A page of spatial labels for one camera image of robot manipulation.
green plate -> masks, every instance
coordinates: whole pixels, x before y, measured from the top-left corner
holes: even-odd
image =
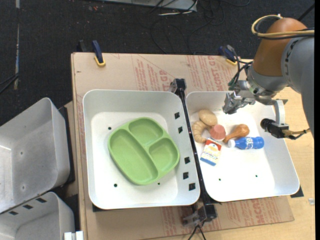
[[[140,117],[114,130],[109,153],[122,173],[137,185],[151,184],[178,164],[180,153],[166,130],[155,120]]]

toy water bottle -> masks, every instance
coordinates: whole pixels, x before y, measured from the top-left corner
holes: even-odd
[[[228,141],[229,148],[237,147],[241,150],[261,149],[265,145],[262,137],[242,137],[239,139],[230,139]]]

toy food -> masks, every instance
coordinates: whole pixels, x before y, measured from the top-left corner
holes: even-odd
[[[223,142],[227,143],[230,139],[232,138],[240,138],[240,137],[245,137],[249,134],[250,130],[249,127],[246,124],[239,124],[232,133],[227,135],[224,139]]]
[[[194,140],[198,143],[205,143],[206,138],[202,137],[203,131],[208,128],[206,124],[204,124],[202,121],[195,121],[191,127]]]
[[[199,119],[207,126],[215,126],[218,123],[217,116],[209,109],[202,109],[198,112]]]
[[[222,125],[216,124],[211,127],[210,135],[212,139],[208,138],[206,140],[200,160],[216,166],[221,156],[221,141],[226,137],[226,130]]]

toy chicken leg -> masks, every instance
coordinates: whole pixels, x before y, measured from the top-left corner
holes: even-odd
[[[223,142],[227,143],[232,138],[241,138],[245,137],[249,134],[250,130],[246,124],[239,124],[232,133],[228,134],[224,139]]]

white tray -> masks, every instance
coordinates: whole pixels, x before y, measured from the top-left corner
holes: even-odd
[[[283,138],[275,138],[265,132],[260,122],[264,118],[275,119],[272,106],[256,102],[238,109],[234,114],[222,111],[226,91],[191,92],[186,97],[191,125],[199,120],[198,111],[209,109],[214,112],[218,124],[231,133],[236,125],[246,124],[250,129],[248,136],[261,136],[264,147],[241,150],[224,145],[216,166],[201,160],[200,167],[205,189],[209,196],[219,202],[256,199],[292,195],[299,190],[299,179]],[[208,138],[207,130],[203,136]],[[198,156],[203,152],[204,143],[195,143]]]
[[[104,210],[185,206],[198,200],[198,174],[183,105],[177,95],[167,91],[91,90],[83,98],[83,116],[88,192],[95,206]],[[136,185],[126,179],[108,150],[109,134],[139,117],[156,120],[180,152],[175,169],[149,185]]]
[[[72,210],[53,192],[0,214],[1,240],[62,240],[74,231]]]
[[[66,122],[43,98],[0,127],[0,213],[64,184]]]

